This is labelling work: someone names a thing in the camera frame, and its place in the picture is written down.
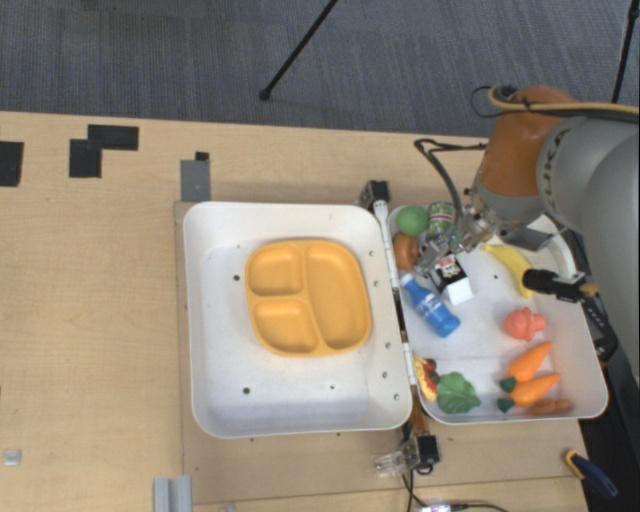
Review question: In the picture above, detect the yellow banana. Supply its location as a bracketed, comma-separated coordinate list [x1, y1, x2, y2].
[483, 242, 537, 300]

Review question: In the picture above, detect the white plastic tray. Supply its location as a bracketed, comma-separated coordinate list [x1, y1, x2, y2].
[181, 200, 414, 440]
[387, 203, 611, 427]

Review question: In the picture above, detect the orange carrot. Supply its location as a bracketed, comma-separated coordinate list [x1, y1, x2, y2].
[499, 340, 554, 394]
[495, 371, 563, 415]

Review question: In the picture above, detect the pink toy food lump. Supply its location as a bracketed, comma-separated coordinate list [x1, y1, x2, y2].
[503, 306, 548, 343]

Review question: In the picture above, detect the green toy apple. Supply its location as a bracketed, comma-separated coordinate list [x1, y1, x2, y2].
[395, 205, 431, 238]

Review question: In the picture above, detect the black block with thin wires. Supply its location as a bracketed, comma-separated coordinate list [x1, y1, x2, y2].
[360, 179, 391, 207]
[398, 433, 444, 475]

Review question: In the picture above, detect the green and white can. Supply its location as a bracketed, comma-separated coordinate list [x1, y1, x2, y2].
[426, 200, 459, 239]

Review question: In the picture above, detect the pizza slice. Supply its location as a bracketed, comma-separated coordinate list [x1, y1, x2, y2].
[412, 355, 442, 403]

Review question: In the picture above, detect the orange divided plate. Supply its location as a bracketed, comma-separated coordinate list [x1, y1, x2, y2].
[243, 238, 374, 358]

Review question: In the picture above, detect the black cylinder on white bracket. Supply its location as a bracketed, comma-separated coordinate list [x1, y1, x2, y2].
[499, 224, 589, 304]

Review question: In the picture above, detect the blue bottle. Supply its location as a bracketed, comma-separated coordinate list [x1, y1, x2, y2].
[399, 272, 462, 339]

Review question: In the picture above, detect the green toy lettuce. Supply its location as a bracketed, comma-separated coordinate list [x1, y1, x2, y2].
[435, 370, 483, 416]

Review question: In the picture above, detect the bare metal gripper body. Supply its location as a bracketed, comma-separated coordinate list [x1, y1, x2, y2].
[418, 197, 503, 269]

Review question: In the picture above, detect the black and white carton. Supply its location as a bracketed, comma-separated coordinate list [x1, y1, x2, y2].
[428, 253, 475, 307]

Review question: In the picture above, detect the thin black and white rod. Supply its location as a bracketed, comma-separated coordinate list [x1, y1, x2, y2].
[372, 198, 432, 437]

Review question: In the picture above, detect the brown doughnut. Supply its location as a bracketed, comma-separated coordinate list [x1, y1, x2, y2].
[392, 231, 422, 272]

